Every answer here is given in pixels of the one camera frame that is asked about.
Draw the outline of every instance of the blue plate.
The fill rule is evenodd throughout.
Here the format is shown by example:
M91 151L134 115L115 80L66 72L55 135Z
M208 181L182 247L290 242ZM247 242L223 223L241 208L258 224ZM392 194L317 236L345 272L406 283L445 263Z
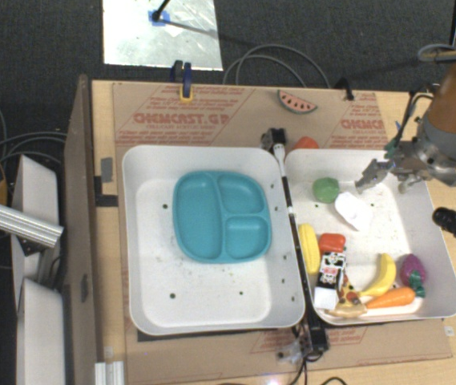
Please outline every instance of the blue plate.
M174 188L172 215L178 245L197 261L250 261L270 246L265 194L252 178L237 172L182 176Z

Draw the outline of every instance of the orange carrot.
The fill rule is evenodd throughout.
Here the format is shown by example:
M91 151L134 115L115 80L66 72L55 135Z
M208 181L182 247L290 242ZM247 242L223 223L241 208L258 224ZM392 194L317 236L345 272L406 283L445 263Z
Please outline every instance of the orange carrot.
M403 286L395 290L390 290L386 294L367 302L365 305L369 310L385 308L387 306L403 306L413 302L415 295L414 290L408 286Z

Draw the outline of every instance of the watermelon slice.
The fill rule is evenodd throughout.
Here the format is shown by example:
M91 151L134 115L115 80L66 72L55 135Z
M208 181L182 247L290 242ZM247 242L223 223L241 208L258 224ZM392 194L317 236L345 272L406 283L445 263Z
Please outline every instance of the watermelon slice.
M309 114L317 109L315 104L309 103L283 90L277 91L277 97L284 108L296 114Z

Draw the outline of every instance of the yellow corn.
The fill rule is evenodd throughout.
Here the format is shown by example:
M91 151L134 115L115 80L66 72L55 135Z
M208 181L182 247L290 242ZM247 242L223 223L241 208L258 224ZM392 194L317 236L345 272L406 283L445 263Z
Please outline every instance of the yellow corn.
M321 267L321 251L318 248L315 230L310 224L299 225L299 240L301 241L306 271L308 274L317 273Z

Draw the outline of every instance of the wooden table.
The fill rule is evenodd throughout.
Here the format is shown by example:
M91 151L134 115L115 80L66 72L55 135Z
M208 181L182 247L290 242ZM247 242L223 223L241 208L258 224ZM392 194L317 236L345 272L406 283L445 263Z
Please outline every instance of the wooden table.
M101 174L101 159L104 156L115 155L115 146L112 140L114 132L114 118L112 115L111 82L93 82L93 142L94 142L94 166L95 175ZM391 136L396 132L395 121L402 121L408 95L397 92L377 92L377 101L385 123L386 132ZM424 100L419 102L417 113L421 115L422 109L428 103ZM413 135L414 124L410 124L406 130L405 139ZM446 206L456 209L456 188L448 188L445 185L431 181L429 190L434 207ZM103 193L117 194L116 179L103 185ZM98 282L95 290L99 291L99 304L96 304L96 312L100 313L101 333L103 344L107 344L106 361L122 360L126 356L126 343L124 339L124 316L123 316L123 289L121 284L121 261L117 249L112 249L112 244L119 241L119 213L116 207L100 207L97 209L97 250ZM446 245L450 257L454 263L456 272L456 239L448 233L444 233ZM344 368L332 371L314 371L309 373L309 383L318 384L329 377L340 376L348 385L368 385L369 383L380 384L439 384L456 383L456 316L445 320L450 337L450 345L454 354L451 359L441 359L428 362L395 363L389 365ZM275 375L260 378L236 379L232 381L219 380L201 382L200 384L214 383L244 383L263 385L269 383L289 383L293 375Z

